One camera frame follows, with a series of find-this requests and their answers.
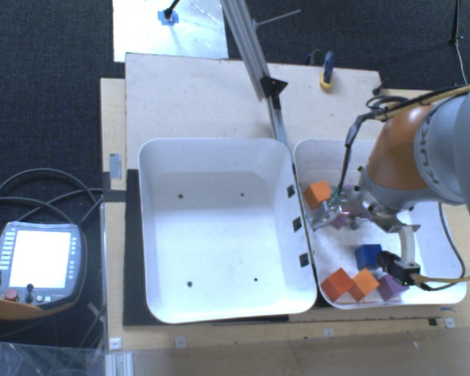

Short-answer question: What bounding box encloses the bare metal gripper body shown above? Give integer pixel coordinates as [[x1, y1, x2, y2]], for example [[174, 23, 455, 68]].
[[324, 186, 381, 226]]

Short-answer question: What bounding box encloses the orange cube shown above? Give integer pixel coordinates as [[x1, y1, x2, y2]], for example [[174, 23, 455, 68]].
[[348, 268, 381, 302], [302, 179, 333, 211]]

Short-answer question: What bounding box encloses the white plastic tray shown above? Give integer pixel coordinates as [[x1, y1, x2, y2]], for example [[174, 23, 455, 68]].
[[292, 138, 468, 310], [137, 137, 319, 324]]

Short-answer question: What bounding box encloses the blue cube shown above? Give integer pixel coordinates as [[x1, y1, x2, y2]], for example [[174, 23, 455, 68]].
[[354, 244, 384, 271]]

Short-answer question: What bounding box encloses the red cube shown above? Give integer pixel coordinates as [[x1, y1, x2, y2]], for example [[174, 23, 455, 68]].
[[320, 267, 356, 303]]

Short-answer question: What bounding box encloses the pale wood board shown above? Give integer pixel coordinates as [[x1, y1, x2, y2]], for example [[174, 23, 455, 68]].
[[124, 52, 384, 179]]

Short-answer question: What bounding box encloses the black cylinder on white bracket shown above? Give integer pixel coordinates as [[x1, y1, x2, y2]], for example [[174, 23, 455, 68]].
[[375, 225, 422, 287]]

